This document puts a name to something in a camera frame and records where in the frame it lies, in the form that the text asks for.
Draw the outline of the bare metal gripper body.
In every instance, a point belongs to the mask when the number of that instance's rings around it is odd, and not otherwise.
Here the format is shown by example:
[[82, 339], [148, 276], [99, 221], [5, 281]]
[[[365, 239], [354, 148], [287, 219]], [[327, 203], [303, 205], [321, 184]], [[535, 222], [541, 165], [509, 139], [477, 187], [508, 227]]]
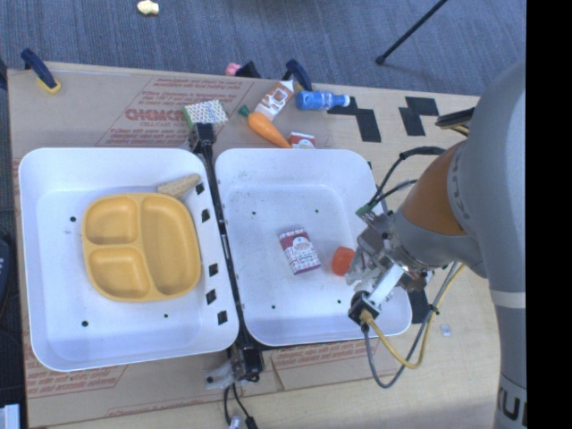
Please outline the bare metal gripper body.
[[[362, 252], [363, 271], [377, 268], [381, 282], [389, 283], [389, 291], [400, 286], [405, 291], [422, 291], [432, 268], [412, 257], [402, 244], [392, 214], [368, 214], [367, 227], [357, 238], [357, 250]], [[356, 291], [361, 290], [360, 283]]]

